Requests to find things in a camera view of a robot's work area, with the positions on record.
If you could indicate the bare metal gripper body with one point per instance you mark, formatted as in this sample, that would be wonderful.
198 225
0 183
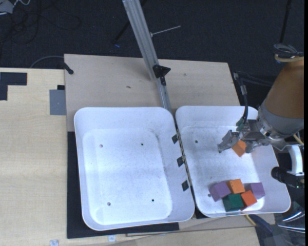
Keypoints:
256 133

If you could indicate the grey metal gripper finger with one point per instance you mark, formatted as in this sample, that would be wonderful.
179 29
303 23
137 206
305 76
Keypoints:
227 141
252 145

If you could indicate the orange cube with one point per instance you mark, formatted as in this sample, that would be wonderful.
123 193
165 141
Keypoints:
239 148
249 199
235 186

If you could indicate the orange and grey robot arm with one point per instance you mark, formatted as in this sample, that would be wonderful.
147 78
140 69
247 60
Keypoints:
287 96

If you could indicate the white plastic tray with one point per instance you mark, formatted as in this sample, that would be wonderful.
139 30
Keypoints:
128 173
210 163

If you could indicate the purple cube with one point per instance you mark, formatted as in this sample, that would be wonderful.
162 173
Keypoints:
219 190
257 189

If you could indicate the green cube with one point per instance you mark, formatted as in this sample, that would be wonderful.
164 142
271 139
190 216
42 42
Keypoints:
233 202

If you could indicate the pale wood board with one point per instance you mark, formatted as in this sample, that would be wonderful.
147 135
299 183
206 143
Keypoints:
113 86

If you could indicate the black cylinder on white bracket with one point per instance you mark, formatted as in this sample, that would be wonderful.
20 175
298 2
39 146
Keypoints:
288 177

